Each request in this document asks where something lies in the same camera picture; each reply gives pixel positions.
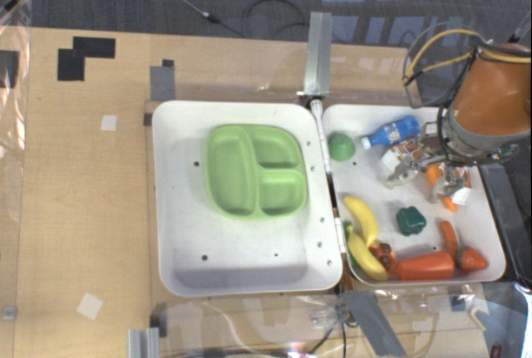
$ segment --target green pepper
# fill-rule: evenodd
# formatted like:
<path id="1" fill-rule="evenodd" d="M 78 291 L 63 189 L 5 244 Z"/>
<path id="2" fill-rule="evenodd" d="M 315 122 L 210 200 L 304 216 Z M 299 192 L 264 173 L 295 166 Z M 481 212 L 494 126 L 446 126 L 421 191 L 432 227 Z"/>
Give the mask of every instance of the green pepper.
<path id="1" fill-rule="evenodd" d="M 401 208 L 397 212 L 397 225 L 402 235 L 419 234 L 426 226 L 426 219 L 414 206 Z"/>

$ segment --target metal bracket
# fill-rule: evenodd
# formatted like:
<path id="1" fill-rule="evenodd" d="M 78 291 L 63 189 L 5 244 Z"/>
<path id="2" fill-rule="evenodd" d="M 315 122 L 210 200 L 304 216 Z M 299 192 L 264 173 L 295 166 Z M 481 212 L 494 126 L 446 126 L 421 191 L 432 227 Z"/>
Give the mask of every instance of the metal bracket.
<path id="1" fill-rule="evenodd" d="M 374 292 L 347 292 L 342 297 L 377 356 L 406 356 Z"/>
<path id="2" fill-rule="evenodd" d="M 307 68 L 303 84 L 303 93 L 306 96 L 323 96 L 329 92 L 332 19 L 330 12 L 311 12 L 310 14 Z"/>
<path id="3" fill-rule="evenodd" d="M 442 155 L 433 155 L 424 154 L 417 159 L 412 159 L 412 157 L 405 157 L 400 164 L 398 164 L 393 172 L 388 177 L 387 186 L 388 188 L 393 188 L 396 185 L 406 184 L 408 181 L 413 179 L 419 171 L 425 172 L 426 168 L 431 164 L 441 163 L 445 160 L 445 156 Z"/>
<path id="4" fill-rule="evenodd" d="M 146 331 L 130 329 L 127 334 L 127 358 L 160 358 L 159 328 Z"/>
<path id="5" fill-rule="evenodd" d="M 12 321 L 17 318 L 18 309 L 17 307 L 4 307 L 2 309 L 2 319 Z"/>
<path id="6" fill-rule="evenodd" d="M 434 183 L 429 202 L 437 203 L 444 197 L 450 197 L 456 191 L 462 189 L 465 183 L 463 178 L 455 178 L 454 168 L 452 166 L 446 165 L 445 176 L 442 176 Z"/>

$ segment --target white tape mark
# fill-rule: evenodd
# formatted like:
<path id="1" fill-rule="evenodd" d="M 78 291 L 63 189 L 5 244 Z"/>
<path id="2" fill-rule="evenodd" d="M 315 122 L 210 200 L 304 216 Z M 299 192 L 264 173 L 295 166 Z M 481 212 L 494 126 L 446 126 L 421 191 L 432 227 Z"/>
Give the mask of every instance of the white tape mark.
<path id="1" fill-rule="evenodd" d="M 116 121 L 118 120 L 118 116 L 116 115 L 104 115 L 103 119 L 101 120 L 101 130 L 109 130 L 109 131 L 115 131 L 116 130 Z"/>
<path id="2" fill-rule="evenodd" d="M 344 62 L 346 62 L 346 60 L 347 60 L 346 56 L 332 56 L 331 57 L 331 63 L 334 63 L 334 64 L 343 64 Z"/>
<path id="3" fill-rule="evenodd" d="M 85 293 L 76 311 L 94 321 L 102 305 L 103 301 L 101 299 L 92 296 L 90 293 Z"/>
<path id="4" fill-rule="evenodd" d="M 364 70 L 373 70 L 373 65 L 374 64 L 375 64 L 375 59 L 374 58 L 363 57 L 363 58 L 358 60 L 358 66 L 361 69 L 364 69 Z"/>
<path id="5" fill-rule="evenodd" d="M 379 66 L 377 72 L 379 75 L 387 75 L 392 71 L 393 68 L 393 58 L 382 58 L 381 65 Z"/>

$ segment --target orange carrot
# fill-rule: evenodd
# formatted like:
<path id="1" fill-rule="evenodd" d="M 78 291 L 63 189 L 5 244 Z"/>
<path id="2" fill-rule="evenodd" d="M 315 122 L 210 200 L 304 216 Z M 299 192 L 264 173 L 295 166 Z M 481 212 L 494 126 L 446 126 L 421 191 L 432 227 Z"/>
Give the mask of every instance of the orange carrot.
<path id="1" fill-rule="evenodd" d="M 456 253 L 458 252 L 458 240 L 456 239 L 455 230 L 449 221 L 443 221 L 440 223 L 440 233 L 446 244 L 446 251 L 451 255 L 454 261 L 456 259 Z"/>
<path id="2" fill-rule="evenodd" d="M 429 179 L 429 182 L 434 187 L 436 181 L 443 176 L 443 173 L 440 170 L 440 165 L 433 164 L 426 168 L 426 177 Z M 451 212 L 456 212 L 456 205 L 452 203 L 451 197 L 444 197 L 441 199 L 443 205 L 448 208 Z"/>
<path id="3" fill-rule="evenodd" d="M 471 246 L 460 249 L 456 263 L 462 271 L 475 271 L 488 266 L 488 262 Z"/>
<path id="4" fill-rule="evenodd" d="M 455 261 L 447 252 L 432 252 L 396 263 L 392 273 L 401 280 L 442 280 L 452 276 Z"/>

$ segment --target yellow cable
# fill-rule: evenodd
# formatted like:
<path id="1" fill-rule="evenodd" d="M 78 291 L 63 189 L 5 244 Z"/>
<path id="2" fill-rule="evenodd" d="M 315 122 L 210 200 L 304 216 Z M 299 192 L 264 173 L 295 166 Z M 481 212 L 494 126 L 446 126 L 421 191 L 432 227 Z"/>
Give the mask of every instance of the yellow cable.
<path id="1" fill-rule="evenodd" d="M 484 38 L 479 33 L 474 32 L 472 30 L 468 30 L 468 29 L 451 29 L 451 30 L 446 30 L 445 32 L 438 33 L 437 35 L 432 37 L 425 45 L 423 45 L 423 47 L 421 47 L 419 52 L 416 54 L 416 56 L 412 60 L 412 63 L 406 69 L 405 78 L 408 79 L 411 76 L 411 72 L 414 70 L 414 67 L 416 66 L 417 62 L 419 62 L 421 56 L 425 53 L 425 51 L 430 45 L 432 45 L 435 41 L 437 41 L 441 37 L 445 37 L 447 35 L 451 35 L 455 33 L 463 33 L 465 35 L 476 36 L 476 37 L 479 37 L 483 42 L 485 41 Z"/>
<path id="2" fill-rule="evenodd" d="M 450 60 L 446 60 L 446 61 L 442 61 L 442 62 L 439 62 L 437 64 L 433 64 L 432 66 L 428 66 L 428 67 L 425 67 L 423 70 L 422 70 L 422 73 L 427 73 L 428 71 L 431 71 L 431 70 L 435 70 L 435 69 L 438 69 L 440 67 L 444 67 L 444 66 L 449 66 L 450 64 L 454 64 L 456 62 L 460 62 L 460 61 L 464 61 L 464 60 L 467 60 L 470 56 L 470 53 L 467 52 L 466 54 L 464 54 L 463 56 L 458 56 L 456 58 L 452 58 Z M 408 77 L 405 77 L 403 79 L 403 81 L 406 83 L 408 81 Z"/>
<path id="3" fill-rule="evenodd" d="M 515 62 L 520 64 L 530 64 L 530 57 L 529 56 L 503 56 L 499 53 L 494 53 L 492 51 L 489 51 L 482 46 L 480 46 L 480 49 L 482 50 L 483 54 L 486 54 L 489 58 L 492 58 L 493 60 L 502 61 L 502 62 Z"/>

